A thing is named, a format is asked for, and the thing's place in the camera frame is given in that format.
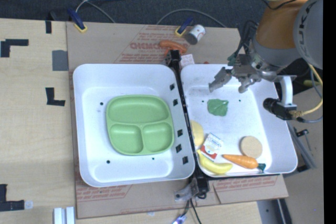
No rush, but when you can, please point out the brown cardboard board red print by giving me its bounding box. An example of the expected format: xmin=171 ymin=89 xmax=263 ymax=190
xmin=66 ymin=20 xmax=290 ymax=219

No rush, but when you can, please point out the tan round biscuit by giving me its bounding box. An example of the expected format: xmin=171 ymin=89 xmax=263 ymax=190
xmin=239 ymin=135 xmax=264 ymax=159

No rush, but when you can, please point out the thin black rod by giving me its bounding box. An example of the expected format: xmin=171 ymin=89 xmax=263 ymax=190
xmin=173 ymin=60 xmax=204 ymax=184

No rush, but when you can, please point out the green divided plate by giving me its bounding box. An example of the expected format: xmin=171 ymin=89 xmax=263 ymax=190
xmin=106 ymin=94 xmax=175 ymax=156

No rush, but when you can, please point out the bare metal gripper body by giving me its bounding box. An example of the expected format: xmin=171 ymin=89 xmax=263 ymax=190
xmin=232 ymin=54 xmax=279 ymax=82

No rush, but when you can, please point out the white plastic tray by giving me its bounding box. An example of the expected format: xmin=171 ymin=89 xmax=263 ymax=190
xmin=72 ymin=63 xmax=196 ymax=188
xmin=180 ymin=63 xmax=299 ymax=178

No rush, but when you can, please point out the yellow banana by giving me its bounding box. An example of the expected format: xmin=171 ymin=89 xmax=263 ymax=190
xmin=196 ymin=149 xmax=234 ymax=175

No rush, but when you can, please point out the white and pink packet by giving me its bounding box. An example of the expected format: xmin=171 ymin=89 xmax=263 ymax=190
xmin=180 ymin=54 xmax=195 ymax=67

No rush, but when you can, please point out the orange carrot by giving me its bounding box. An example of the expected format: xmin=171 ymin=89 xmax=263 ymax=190
xmin=222 ymin=154 xmax=267 ymax=172

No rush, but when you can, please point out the black cylinder on white bracket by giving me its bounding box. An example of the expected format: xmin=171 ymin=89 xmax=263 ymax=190
xmin=262 ymin=75 xmax=298 ymax=121

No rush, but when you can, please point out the black block with wires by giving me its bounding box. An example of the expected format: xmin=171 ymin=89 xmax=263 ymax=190
xmin=193 ymin=177 xmax=211 ymax=195
xmin=165 ymin=49 xmax=182 ymax=67

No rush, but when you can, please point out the green lettuce leaf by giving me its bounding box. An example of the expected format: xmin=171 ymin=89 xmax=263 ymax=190
xmin=206 ymin=98 xmax=229 ymax=117

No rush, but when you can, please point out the orange sausage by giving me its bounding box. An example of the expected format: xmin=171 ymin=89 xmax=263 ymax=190
xmin=159 ymin=39 xmax=188 ymax=53

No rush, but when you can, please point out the white and red carton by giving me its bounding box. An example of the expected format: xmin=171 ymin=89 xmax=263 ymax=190
xmin=200 ymin=132 xmax=224 ymax=161

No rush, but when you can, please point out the white and red can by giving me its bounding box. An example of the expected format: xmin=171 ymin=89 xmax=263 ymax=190
xmin=184 ymin=24 xmax=206 ymax=46

